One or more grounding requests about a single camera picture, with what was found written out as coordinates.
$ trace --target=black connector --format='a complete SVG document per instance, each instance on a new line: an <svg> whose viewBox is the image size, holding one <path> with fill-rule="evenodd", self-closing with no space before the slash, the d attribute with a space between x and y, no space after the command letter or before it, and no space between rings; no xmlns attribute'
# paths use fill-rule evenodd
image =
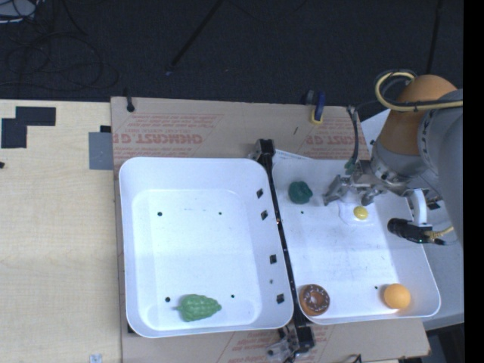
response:
<svg viewBox="0 0 484 363"><path fill-rule="evenodd" d="M433 242L428 235L424 234L425 231L432 230L431 227L427 226L422 228L410 225L410 222L411 221L407 221L405 219L392 218L388 221L387 228L391 233L397 234L399 237L416 242L418 244L428 244Z"/></svg>

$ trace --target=blue clip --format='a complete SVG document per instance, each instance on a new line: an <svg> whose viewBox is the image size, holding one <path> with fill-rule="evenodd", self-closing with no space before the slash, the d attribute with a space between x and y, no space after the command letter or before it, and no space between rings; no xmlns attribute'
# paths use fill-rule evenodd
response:
<svg viewBox="0 0 484 363"><path fill-rule="evenodd" d="M316 108L312 111L311 122L314 124L323 123L323 109L326 104L326 94L324 92L318 92L318 100L316 102Z"/></svg>

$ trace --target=dark green toy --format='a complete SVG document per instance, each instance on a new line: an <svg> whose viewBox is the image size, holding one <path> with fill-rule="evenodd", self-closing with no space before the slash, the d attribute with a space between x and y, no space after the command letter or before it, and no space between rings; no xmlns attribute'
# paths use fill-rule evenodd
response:
<svg viewBox="0 0 484 363"><path fill-rule="evenodd" d="M304 204L311 199L312 191L304 181L293 181L289 186L289 198L293 203Z"/></svg>
<svg viewBox="0 0 484 363"><path fill-rule="evenodd" d="M209 318L222 309L222 306L217 300L210 299L207 296L188 294L176 308L180 311L183 320L195 321L202 318Z"/></svg>

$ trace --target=yellow cable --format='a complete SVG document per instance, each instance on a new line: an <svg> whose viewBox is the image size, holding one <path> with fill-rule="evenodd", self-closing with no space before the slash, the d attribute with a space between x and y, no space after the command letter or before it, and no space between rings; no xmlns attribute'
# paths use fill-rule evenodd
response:
<svg viewBox="0 0 484 363"><path fill-rule="evenodd" d="M399 106L399 105L391 104L390 102L385 100L385 98L383 98L382 94L380 93L381 84L390 76L405 76L407 78L410 78L412 81L415 79L415 76L413 74L400 72L400 71L387 73L383 75L380 79L378 79L377 84L375 85L375 94L377 96L377 100L383 106L388 107L389 109L397 110L399 112L413 112L417 110L431 110L431 109L444 109L447 107L461 107L463 104L463 101L442 102L440 104L415 105L415 106Z"/></svg>
<svg viewBox="0 0 484 363"><path fill-rule="evenodd" d="M430 239L436 239L438 237L443 236L444 234L450 233L452 230L454 230L454 226L447 227L445 230L441 230L441 231L429 230L429 231L424 231L423 233Z"/></svg>

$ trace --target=toy donut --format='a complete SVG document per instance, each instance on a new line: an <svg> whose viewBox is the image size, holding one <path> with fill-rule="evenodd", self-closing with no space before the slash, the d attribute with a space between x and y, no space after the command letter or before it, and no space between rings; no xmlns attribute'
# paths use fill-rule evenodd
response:
<svg viewBox="0 0 484 363"><path fill-rule="evenodd" d="M299 303L308 316L318 316L327 311L330 297L323 287L310 284L302 287L299 292Z"/></svg>

